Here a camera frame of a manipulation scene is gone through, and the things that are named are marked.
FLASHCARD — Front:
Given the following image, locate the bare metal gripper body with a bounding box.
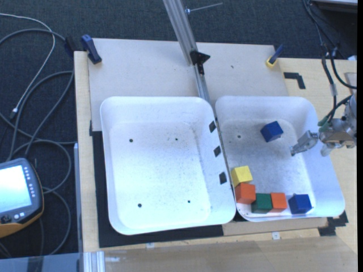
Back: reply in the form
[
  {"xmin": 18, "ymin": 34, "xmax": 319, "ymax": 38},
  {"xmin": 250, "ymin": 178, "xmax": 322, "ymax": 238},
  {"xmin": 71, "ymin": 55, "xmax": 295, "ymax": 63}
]
[{"xmin": 319, "ymin": 117, "xmax": 358, "ymax": 150}]

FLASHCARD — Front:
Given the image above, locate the blue cube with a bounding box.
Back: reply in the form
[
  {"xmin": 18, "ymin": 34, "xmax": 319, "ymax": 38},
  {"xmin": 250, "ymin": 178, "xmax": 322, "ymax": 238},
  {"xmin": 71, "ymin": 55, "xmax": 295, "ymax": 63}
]
[
  {"xmin": 288, "ymin": 193, "xmax": 313, "ymax": 215},
  {"xmin": 260, "ymin": 121, "xmax": 284, "ymax": 143}
]

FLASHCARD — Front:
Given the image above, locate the white plastic tray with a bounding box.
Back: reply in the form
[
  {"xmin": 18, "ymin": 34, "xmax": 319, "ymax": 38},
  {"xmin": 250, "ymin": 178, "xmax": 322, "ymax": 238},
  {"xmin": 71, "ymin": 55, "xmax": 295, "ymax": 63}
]
[
  {"xmin": 214, "ymin": 95, "xmax": 346, "ymax": 223},
  {"xmin": 99, "ymin": 96, "xmax": 237, "ymax": 236}
]

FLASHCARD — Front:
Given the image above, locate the orange cube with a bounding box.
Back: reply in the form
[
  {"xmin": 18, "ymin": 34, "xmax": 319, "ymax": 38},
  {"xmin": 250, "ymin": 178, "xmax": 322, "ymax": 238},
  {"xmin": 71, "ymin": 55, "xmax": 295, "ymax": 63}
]
[
  {"xmin": 270, "ymin": 192, "xmax": 288, "ymax": 212},
  {"xmin": 234, "ymin": 182, "xmax": 256, "ymax": 205}
]

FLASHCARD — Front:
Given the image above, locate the yellow cube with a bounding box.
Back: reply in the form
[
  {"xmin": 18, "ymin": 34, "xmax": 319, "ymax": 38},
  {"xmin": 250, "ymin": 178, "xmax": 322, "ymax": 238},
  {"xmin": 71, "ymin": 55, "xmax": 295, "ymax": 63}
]
[{"xmin": 230, "ymin": 165, "xmax": 254, "ymax": 188}]

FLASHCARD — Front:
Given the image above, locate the green cube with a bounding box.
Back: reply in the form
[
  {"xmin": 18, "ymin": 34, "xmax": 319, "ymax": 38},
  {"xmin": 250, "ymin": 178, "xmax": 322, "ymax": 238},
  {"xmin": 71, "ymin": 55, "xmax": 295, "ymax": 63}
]
[{"xmin": 251, "ymin": 193, "xmax": 273, "ymax": 214}]

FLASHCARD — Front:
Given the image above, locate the pale wood board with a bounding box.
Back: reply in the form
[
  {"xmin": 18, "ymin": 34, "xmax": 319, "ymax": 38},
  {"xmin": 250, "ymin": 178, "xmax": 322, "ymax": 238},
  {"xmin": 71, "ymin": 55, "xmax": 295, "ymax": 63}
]
[{"xmin": 87, "ymin": 37, "xmax": 290, "ymax": 133}]

